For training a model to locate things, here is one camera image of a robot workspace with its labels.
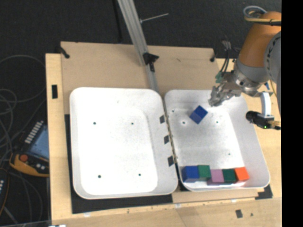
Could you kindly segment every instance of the wooden table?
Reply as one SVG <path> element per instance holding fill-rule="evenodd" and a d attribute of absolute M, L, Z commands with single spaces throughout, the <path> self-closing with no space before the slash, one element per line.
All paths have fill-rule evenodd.
<path fill-rule="evenodd" d="M 272 198 L 255 200 L 264 189 L 199 193 L 177 189 L 172 194 L 172 204 L 73 214 L 64 123 L 64 115 L 69 113 L 70 92 L 83 86 L 149 88 L 149 85 L 133 45 L 62 42 L 61 47 L 70 58 L 46 54 L 53 224 L 111 227 L 282 225 L 281 131 L 256 126 L 271 175 Z M 210 62 L 214 54 L 211 48 L 149 46 L 149 52 L 160 57 L 155 69 L 161 96 L 171 89 L 211 89 L 215 85 L 214 76 L 224 61 Z M 261 111 L 259 98 L 243 96 L 249 110 Z M 280 120 L 274 96 L 272 114 Z"/>

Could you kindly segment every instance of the black bracket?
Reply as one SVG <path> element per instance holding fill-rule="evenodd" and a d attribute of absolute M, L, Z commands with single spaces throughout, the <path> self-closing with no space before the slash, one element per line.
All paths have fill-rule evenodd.
<path fill-rule="evenodd" d="M 150 66 L 150 70 L 152 72 L 155 72 L 155 67 L 154 67 L 153 63 L 159 58 L 159 56 L 145 52 L 143 54 L 143 58 L 144 58 L 145 64 Z"/>

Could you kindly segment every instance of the black floor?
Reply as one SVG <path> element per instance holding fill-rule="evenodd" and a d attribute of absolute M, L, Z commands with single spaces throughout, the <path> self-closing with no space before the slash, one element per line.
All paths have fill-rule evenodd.
<path fill-rule="evenodd" d="M 119 8 L 116 20 L 115 2 L 0 0 L 0 158 L 9 149 L 15 150 L 18 146 L 16 137 L 10 148 L 7 131 L 13 138 L 32 115 L 47 120 L 43 91 L 45 69 L 42 65 L 46 53 L 58 52 L 60 41 L 131 44 Z M 282 10 L 282 0 L 134 2 L 141 19 L 169 13 L 168 16 L 143 22 L 148 45 L 211 47 L 219 58 L 225 56 L 222 39 L 227 38 L 234 47 L 240 48 L 243 44 L 252 25 L 244 20 L 242 10 L 246 6 L 256 5 L 268 11 Z M 12 113 L 8 109 L 14 105 L 14 97 L 7 89 L 18 97 Z M 0 226 L 48 220 L 49 179 L 22 175 L 28 182 L 24 184 L 19 172 L 10 168 L 7 161 L 3 164 L 11 173 L 11 184 L 6 208 L 0 215 Z"/>

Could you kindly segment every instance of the orange cube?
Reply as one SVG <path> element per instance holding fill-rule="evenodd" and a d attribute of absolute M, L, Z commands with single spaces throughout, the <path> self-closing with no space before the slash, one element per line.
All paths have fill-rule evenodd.
<path fill-rule="evenodd" d="M 244 166 L 235 168 L 235 174 L 238 183 L 244 182 L 250 178 L 250 176 L 247 173 L 246 167 Z"/>

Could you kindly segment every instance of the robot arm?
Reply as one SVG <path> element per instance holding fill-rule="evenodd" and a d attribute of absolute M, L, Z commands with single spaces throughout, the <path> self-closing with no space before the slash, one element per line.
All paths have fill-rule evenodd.
<path fill-rule="evenodd" d="M 213 87 L 210 106 L 219 106 L 223 101 L 245 93 L 260 97 L 262 113 L 249 112 L 246 117 L 263 128 L 276 128 L 273 116 L 265 110 L 267 98 L 258 89 L 272 80 L 277 85 L 277 100 L 281 114 L 281 13 L 267 12 L 249 6 L 244 9 L 245 19 L 254 22 L 231 72 L 220 71 L 216 76 L 219 86 Z"/>

